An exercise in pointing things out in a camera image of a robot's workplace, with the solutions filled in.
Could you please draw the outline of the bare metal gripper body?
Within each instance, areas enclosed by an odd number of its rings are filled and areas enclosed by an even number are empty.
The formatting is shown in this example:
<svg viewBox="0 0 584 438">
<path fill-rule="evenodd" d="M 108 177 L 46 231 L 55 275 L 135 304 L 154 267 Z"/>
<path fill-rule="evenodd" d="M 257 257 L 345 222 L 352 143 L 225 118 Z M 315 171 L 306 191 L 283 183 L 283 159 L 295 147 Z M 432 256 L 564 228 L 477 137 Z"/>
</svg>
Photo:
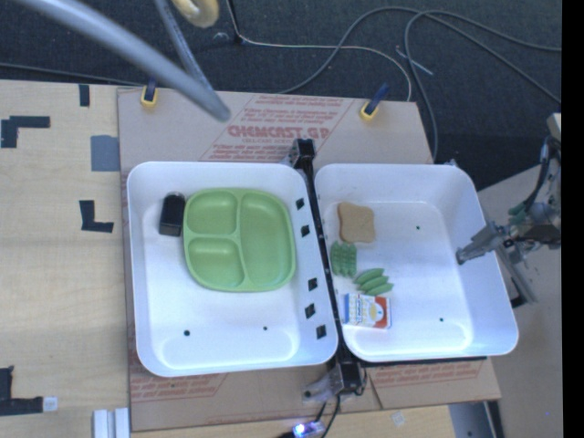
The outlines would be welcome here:
<svg viewBox="0 0 584 438">
<path fill-rule="evenodd" d="M 506 224 L 497 225 L 503 244 L 517 252 L 533 252 L 541 246 L 561 246 L 561 211 L 557 203 L 525 200 L 508 210 Z"/>
</svg>

